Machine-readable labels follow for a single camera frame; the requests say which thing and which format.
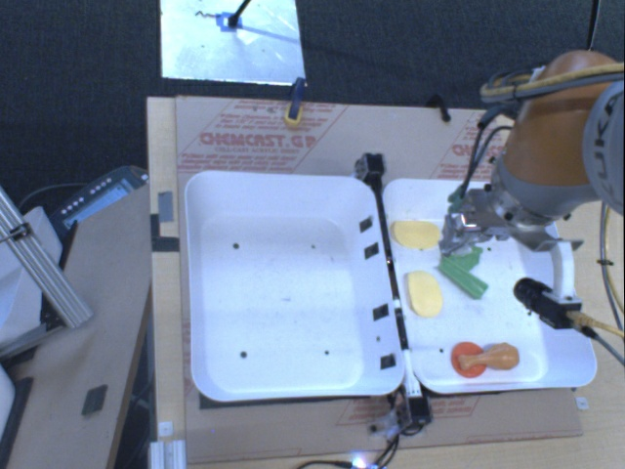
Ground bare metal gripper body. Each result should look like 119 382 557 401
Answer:
460 188 558 244

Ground yellow toy potato slice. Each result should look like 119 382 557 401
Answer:
388 219 441 251
405 270 444 320

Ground green toy bean pods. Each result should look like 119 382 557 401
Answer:
437 245 490 301

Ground thin black and white rod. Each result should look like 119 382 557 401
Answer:
370 177 417 396

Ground white plastic tray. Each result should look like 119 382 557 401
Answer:
381 178 599 396
184 169 407 404

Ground tan toy chicken drumstick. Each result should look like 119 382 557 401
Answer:
455 342 521 372

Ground orange round disc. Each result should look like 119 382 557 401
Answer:
450 341 488 377

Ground brown cardboard board red print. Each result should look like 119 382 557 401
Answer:
174 96 585 464

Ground black cylinder on white bracket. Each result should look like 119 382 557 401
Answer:
513 238 585 330

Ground black block with thin wires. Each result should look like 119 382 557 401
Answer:
354 151 388 183
369 392 435 440

